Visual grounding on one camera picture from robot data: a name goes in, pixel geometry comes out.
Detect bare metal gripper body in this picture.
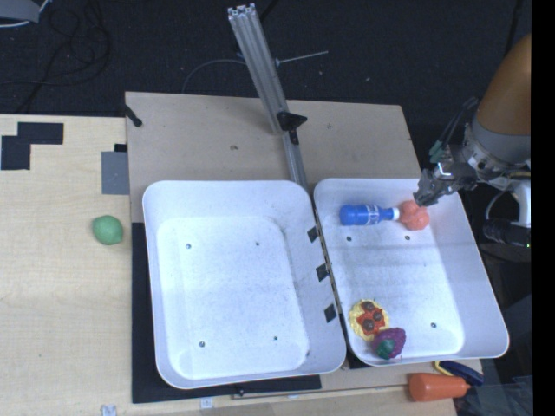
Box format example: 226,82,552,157
417,141,504,196

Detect orange lumpy toy food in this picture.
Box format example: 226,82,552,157
398,200,431,232

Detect blue plastic bottle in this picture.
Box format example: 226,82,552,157
338,204,402,228

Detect white plastic tray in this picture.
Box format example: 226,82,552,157
141,179,348,391
312,177,511,368

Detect yellow pizza slice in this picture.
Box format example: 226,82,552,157
348,298,391,343

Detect purple grapes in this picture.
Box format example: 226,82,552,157
370,327,408,361

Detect green lime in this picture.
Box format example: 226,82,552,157
91,214,125,247

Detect black cylinder on white bracket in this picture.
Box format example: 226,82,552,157
482,179,532,249

